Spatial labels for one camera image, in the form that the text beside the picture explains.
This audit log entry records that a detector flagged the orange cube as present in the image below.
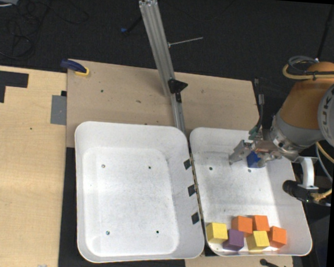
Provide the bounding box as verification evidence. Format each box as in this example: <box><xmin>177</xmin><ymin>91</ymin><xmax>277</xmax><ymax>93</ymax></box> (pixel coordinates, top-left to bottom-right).
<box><xmin>250</xmin><ymin>214</ymin><xmax>272</xmax><ymax>234</ymax></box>
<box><xmin>266</xmin><ymin>225</ymin><xmax>289</xmax><ymax>250</ymax></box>
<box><xmin>230</xmin><ymin>215</ymin><xmax>255</xmax><ymax>239</ymax></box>

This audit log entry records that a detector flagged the blue cube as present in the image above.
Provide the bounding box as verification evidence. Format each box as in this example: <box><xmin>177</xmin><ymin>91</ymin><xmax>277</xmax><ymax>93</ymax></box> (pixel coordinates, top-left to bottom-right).
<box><xmin>245</xmin><ymin>151</ymin><xmax>263</xmax><ymax>170</ymax></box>

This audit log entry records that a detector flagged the white plastic tray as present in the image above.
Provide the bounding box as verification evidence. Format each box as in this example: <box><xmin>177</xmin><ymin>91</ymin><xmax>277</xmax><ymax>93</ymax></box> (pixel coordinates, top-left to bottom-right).
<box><xmin>179</xmin><ymin>125</ymin><xmax>322</xmax><ymax>265</ymax></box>
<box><xmin>63</xmin><ymin>118</ymin><xmax>215</xmax><ymax>267</ymax></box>

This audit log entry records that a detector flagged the yellow cube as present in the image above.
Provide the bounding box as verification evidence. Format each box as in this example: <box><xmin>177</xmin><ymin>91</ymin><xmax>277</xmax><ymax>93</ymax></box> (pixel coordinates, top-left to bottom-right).
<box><xmin>204</xmin><ymin>221</ymin><xmax>230</xmax><ymax>245</ymax></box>
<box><xmin>244</xmin><ymin>229</ymin><xmax>272</xmax><ymax>254</ymax></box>

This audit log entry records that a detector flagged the purple cube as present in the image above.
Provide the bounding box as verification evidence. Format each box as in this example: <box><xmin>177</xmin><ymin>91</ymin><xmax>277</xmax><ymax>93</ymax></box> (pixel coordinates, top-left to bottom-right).
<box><xmin>221</xmin><ymin>228</ymin><xmax>247</xmax><ymax>253</ymax></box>

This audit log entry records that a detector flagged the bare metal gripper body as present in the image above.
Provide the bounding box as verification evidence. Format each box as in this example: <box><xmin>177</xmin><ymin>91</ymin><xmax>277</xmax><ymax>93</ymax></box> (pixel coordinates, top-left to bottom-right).
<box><xmin>250</xmin><ymin>128</ymin><xmax>302</xmax><ymax>167</ymax></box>

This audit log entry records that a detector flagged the pale wood board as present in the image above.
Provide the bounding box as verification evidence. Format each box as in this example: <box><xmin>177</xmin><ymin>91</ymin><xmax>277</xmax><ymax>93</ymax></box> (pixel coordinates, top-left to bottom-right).
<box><xmin>50</xmin><ymin>58</ymin><xmax>310</xmax><ymax>267</ymax></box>

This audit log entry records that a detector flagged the black cylinder on white bracket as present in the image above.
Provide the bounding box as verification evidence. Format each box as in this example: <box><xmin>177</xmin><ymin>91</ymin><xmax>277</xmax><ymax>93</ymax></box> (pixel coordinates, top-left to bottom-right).
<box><xmin>280</xmin><ymin>155</ymin><xmax>323</xmax><ymax>204</ymax></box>

